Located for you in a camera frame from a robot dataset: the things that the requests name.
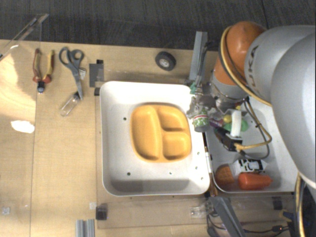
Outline red and yellow pliers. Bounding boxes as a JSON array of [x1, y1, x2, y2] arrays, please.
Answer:
[[32, 48, 56, 94]]

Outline orange carrot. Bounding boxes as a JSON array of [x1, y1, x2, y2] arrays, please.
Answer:
[[237, 172, 274, 191]]

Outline green toy vegetable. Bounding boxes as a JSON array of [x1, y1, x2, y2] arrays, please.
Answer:
[[223, 118, 249, 133]]

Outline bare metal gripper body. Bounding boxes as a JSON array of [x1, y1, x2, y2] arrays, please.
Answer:
[[191, 92, 227, 115]]

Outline black tape roll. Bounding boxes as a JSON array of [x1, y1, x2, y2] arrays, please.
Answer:
[[155, 51, 177, 72]]

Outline grey scissors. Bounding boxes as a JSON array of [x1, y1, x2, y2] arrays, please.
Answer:
[[58, 46, 85, 101]]

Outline brown waffle biscuit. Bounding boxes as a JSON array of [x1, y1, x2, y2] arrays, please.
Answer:
[[215, 164, 236, 186]]

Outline purple packet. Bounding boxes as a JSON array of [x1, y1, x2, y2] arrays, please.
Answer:
[[209, 118, 225, 128]]

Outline orange divided plate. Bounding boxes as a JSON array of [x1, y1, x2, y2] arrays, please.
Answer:
[[129, 104, 193, 162]]

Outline black and white carton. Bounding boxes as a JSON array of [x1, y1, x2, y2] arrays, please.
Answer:
[[230, 158, 269, 175]]

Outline white plastic tray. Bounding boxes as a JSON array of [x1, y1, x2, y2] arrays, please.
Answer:
[[99, 80, 211, 197], [204, 95, 300, 195]]

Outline small white green red can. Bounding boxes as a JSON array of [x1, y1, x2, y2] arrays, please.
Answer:
[[192, 108, 211, 133]]

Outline clear plastic bottle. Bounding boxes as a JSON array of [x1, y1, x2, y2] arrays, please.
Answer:
[[59, 92, 81, 118]]

